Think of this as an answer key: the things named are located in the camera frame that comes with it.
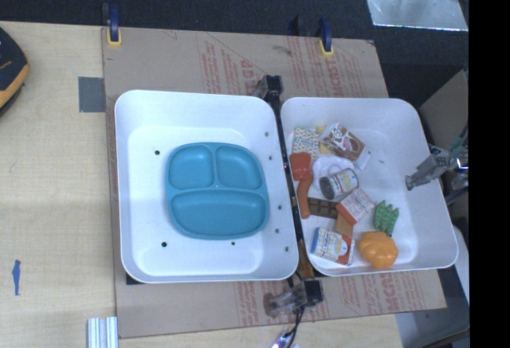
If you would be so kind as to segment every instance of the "blue tape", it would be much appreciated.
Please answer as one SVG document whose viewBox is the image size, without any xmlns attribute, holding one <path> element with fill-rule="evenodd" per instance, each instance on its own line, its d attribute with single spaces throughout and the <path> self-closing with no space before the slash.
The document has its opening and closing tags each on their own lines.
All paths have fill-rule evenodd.
<svg viewBox="0 0 510 348">
<path fill-rule="evenodd" d="M 13 280 L 14 280 L 14 295 L 19 295 L 19 278 L 22 274 L 22 270 L 20 269 L 22 262 L 18 259 L 14 261 L 13 267 Z"/>
</svg>

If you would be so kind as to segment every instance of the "wooden tabletop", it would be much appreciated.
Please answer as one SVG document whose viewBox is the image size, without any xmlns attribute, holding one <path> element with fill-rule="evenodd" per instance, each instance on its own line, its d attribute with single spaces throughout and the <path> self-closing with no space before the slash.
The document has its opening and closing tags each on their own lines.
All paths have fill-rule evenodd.
<svg viewBox="0 0 510 348">
<path fill-rule="evenodd" d="M 105 116 L 80 112 L 78 102 L 79 78 L 103 77 L 100 27 L 0 27 L 30 62 L 21 95 L 0 118 L 0 346 L 82 348 L 89 318 L 116 315 Z M 119 346 L 263 348 L 282 330 L 129 338 Z M 302 323 L 295 343 L 402 346 L 394 315 Z"/>
</svg>

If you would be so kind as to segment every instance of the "blue divided plate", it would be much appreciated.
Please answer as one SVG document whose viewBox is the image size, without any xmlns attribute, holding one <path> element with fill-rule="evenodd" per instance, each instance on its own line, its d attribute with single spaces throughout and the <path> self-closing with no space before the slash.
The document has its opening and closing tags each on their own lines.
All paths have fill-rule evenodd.
<svg viewBox="0 0 510 348">
<path fill-rule="evenodd" d="M 171 220 L 189 237 L 249 237 L 269 219 L 264 172 L 253 153 L 241 146 L 177 147 L 167 161 L 165 187 Z"/>
</svg>

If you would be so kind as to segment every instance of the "gray tape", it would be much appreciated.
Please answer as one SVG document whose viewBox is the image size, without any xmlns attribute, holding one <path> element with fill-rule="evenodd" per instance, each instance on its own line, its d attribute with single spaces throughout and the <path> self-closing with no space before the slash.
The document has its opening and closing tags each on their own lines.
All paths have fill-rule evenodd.
<svg viewBox="0 0 510 348">
<path fill-rule="evenodd" d="M 78 97 L 81 113 L 104 111 L 104 80 L 101 77 L 78 77 Z"/>
</svg>

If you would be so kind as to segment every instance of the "can lid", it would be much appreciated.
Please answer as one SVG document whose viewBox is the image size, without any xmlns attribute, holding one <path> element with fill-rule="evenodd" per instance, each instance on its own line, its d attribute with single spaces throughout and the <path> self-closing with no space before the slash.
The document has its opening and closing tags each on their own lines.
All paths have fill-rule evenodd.
<svg viewBox="0 0 510 348">
<path fill-rule="evenodd" d="M 335 191 L 332 188 L 332 184 L 329 182 L 328 177 L 322 177 L 319 180 L 320 191 L 327 199 L 333 199 L 335 197 Z"/>
</svg>

